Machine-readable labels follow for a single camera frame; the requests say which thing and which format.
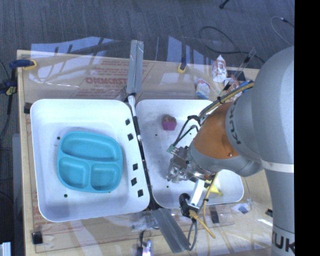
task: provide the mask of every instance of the white basin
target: white basin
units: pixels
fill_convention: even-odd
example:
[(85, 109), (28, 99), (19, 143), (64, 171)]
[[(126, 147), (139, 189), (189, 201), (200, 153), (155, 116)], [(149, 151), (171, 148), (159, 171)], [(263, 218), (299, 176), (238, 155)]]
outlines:
[[(65, 222), (136, 213), (148, 206), (150, 195), (138, 140), (125, 103), (105, 99), (40, 99), (32, 105), (30, 116), (38, 206), (44, 218)], [(71, 131), (106, 135), (120, 144), (123, 170), (115, 190), (84, 192), (61, 183), (57, 174), (59, 142)]]
[[(167, 181), (168, 167), (172, 154), (167, 152), (169, 146), (176, 140), (180, 129), (188, 116), (198, 115), (202, 109), (211, 104), (209, 100), (198, 99), (144, 99), (138, 102), (136, 114), (138, 116), (139, 129), (142, 137), (144, 156), (152, 194), (156, 202), (164, 208), (179, 208), (179, 196), (182, 193), (192, 195), (195, 183), (183, 180), (179, 183)], [(176, 118), (175, 130), (164, 130), (162, 118), (171, 115)], [(184, 132), (191, 126), (198, 124), (190, 120)], [(177, 147), (189, 146), (197, 131), (190, 131), (177, 145)], [(211, 193), (208, 205), (218, 205), (238, 202), (244, 195), (244, 187), (241, 177), (229, 170), (218, 173), (216, 187), (222, 195)]]

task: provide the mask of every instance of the yellow object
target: yellow object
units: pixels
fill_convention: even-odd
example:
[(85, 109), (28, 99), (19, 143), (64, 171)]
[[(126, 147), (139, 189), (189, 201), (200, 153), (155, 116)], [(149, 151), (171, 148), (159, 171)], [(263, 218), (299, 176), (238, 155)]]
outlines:
[(34, 65), (22, 67), (24, 70), (32, 70), (37, 66), (37, 63), (36, 63), (36, 61), (34, 59), (30, 59), (30, 61), (33, 62)]
[(210, 234), (210, 236), (212, 236), (212, 238), (216, 238), (216, 236), (212, 233), (212, 231), (208, 228), (207, 224), (205, 224), (201, 219), (200, 217), (196, 214), (195, 211), (193, 210), (189, 210), (189, 214), (190, 214), (190, 217), (196, 219), (198, 222), (200, 222), (202, 224), (202, 226), (205, 228), (206, 231), (208, 231), (208, 233)]
[(6, 90), (5, 94), (10, 96), (17, 92), (17, 87), (11, 86), (8, 90)]
[(212, 179), (211, 184), (210, 184), (210, 186), (209, 186), (209, 188), (208, 188), (208, 190), (207, 190), (207, 192), (206, 192), (206, 194), (204, 196), (204, 199), (203, 199), (202, 215), (203, 215), (203, 222), (204, 222), (205, 225), (207, 225), (206, 218), (205, 218), (205, 216), (206, 216), (206, 205), (207, 205), (207, 201), (208, 201), (211, 189), (214, 187), (217, 177), (218, 177), (218, 172), (214, 175), (214, 178)]
[(212, 105), (210, 104), (209, 106), (207, 106), (206, 108), (204, 108), (200, 115), (199, 115), (199, 119), (201, 120), (206, 113), (210, 112), (211, 110), (214, 110), (216, 107), (218, 107), (220, 104), (223, 104), (225, 103), (228, 99), (232, 98), (233, 96), (237, 95), (238, 93), (246, 90), (246, 89), (249, 89), (249, 88), (252, 88), (254, 86), (255, 83), (251, 82), (247, 85), (244, 85), (244, 86), (241, 86), (233, 91), (231, 91), (231, 93), (229, 95), (227, 95), (226, 97), (222, 98), (220, 100), (220, 102), (218, 101), (217, 103), (213, 104)]
[(184, 69), (181, 69), (181, 65), (182, 65), (183, 63), (181, 62), (180, 64), (179, 64), (179, 66), (178, 66), (178, 72), (179, 73), (184, 73), (185, 71), (186, 71), (186, 69), (187, 69), (187, 64), (185, 64), (185, 67), (184, 67)]
[(211, 190), (210, 190), (211, 193), (217, 193), (219, 196), (222, 196), (222, 192), (218, 190), (217, 186), (216, 185), (213, 185), (211, 187)]

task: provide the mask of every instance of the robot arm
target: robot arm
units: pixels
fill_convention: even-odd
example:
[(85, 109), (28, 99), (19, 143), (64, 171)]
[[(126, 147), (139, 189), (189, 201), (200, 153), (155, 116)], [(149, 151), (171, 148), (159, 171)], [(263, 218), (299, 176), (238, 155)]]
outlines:
[(184, 150), (188, 178), (206, 180), (223, 169), (246, 177), (264, 169), (273, 210), (272, 255), (295, 254), (294, 47), (271, 57), (253, 88), (217, 107)]

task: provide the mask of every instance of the blue plate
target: blue plate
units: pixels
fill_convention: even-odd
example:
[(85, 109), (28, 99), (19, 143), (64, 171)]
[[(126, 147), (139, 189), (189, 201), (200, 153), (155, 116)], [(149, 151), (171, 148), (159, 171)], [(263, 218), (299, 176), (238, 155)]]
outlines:
[(119, 143), (106, 135), (71, 131), (59, 144), (57, 174), (70, 189), (107, 193), (120, 183), (123, 154)]

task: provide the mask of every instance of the gray carpet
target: gray carpet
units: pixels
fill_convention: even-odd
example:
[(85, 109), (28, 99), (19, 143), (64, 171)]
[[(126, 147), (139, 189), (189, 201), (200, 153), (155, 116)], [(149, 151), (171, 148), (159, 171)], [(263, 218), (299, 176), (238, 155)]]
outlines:
[[(16, 59), (18, 49), (36, 50), (40, 44), (49, 48), (53, 43), (98, 37), (138, 39), (144, 41), (144, 59), (179, 62), (181, 54), (175, 53), (183, 50), (175, 49), (170, 37), (205, 57), (186, 53), (189, 63), (208, 63), (224, 52), (226, 63), (237, 67), (255, 47), (256, 57), (247, 67), (259, 69), (272, 55), (294, 44), (294, 0), (230, 0), (223, 9), (221, 3), (223, 0), (2, 0), (0, 61), (10, 74), (8, 64)], [(121, 43), (112, 49), (108, 56), (128, 57), (129, 49)], [(5, 79), (0, 68), (0, 81)], [(7, 104), (8, 96), (0, 94), (0, 131), (6, 122)], [(19, 133), (17, 94), (0, 137), (0, 243), (14, 239), (15, 133)]]

